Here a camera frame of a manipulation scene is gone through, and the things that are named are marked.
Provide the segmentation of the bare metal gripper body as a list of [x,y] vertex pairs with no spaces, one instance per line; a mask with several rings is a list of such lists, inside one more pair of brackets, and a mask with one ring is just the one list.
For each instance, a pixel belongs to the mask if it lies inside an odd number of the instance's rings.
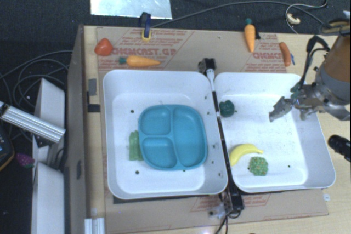
[[327,87],[324,84],[304,85],[295,98],[296,109],[318,109],[319,113],[328,113],[340,121],[350,121],[350,86],[341,88]]

